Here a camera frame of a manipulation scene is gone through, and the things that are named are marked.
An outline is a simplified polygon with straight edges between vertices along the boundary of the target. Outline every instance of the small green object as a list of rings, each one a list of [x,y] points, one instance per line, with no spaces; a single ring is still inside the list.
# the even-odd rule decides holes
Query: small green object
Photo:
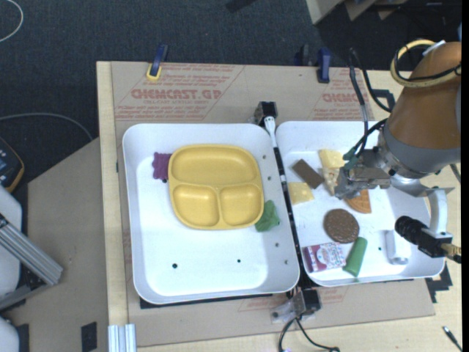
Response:
[[[343,156],[342,159],[345,161],[349,161],[355,156],[355,151],[357,151],[354,147],[352,147],[350,150],[348,150]]]
[[[354,156],[353,158],[351,158],[345,165],[344,165],[344,168],[345,169],[352,169],[354,167],[354,165],[356,165],[358,162],[358,158],[356,156]]]
[[[279,224],[280,219],[277,216],[276,206],[272,200],[268,200],[264,204],[264,212],[262,213],[261,219],[256,223],[256,231],[266,232]]]
[[[347,257],[347,264],[343,270],[352,274],[355,278],[359,275],[363,257],[365,256],[368,241],[365,238],[357,238],[353,243],[352,249]]]

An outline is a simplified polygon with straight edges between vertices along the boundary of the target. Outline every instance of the white wire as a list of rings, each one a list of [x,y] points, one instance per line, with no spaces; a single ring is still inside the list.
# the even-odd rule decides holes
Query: white wire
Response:
[[[21,9],[20,5],[16,1],[13,1],[13,0],[5,0],[5,1],[12,3],[18,8],[18,10],[20,11],[21,18],[20,18],[20,23],[18,24],[18,26],[16,26],[16,29],[13,30],[11,33],[9,33],[6,37],[0,38],[0,43],[4,42],[7,39],[10,39],[13,35],[15,35],[18,32],[18,30],[22,27],[23,20],[24,20],[23,10]]]

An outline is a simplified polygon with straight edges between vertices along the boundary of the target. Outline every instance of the cracker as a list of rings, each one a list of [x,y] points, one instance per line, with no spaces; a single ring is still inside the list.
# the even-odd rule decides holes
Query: cracker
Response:
[[[360,195],[355,198],[345,199],[345,202],[359,213],[370,214],[372,212],[368,189],[360,191]]]

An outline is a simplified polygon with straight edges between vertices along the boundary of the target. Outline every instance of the yellow plate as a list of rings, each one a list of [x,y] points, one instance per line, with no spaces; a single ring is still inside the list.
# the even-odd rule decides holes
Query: yellow plate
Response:
[[[195,144],[169,160],[169,192],[177,218],[200,230],[244,228],[264,211],[256,159],[238,146]]]

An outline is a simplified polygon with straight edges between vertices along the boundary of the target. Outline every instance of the blue clamp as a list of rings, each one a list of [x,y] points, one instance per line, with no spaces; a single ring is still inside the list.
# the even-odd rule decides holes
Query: blue clamp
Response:
[[[166,55],[168,54],[168,46],[166,44],[160,44],[156,51],[155,59],[153,64],[150,64],[147,71],[147,78],[152,82],[156,82],[160,78],[161,74],[161,62],[166,61]]]
[[[330,51],[327,47],[322,47],[317,52],[317,63],[319,69],[317,70],[317,80],[321,84],[328,84],[329,79],[329,66],[330,66]]]

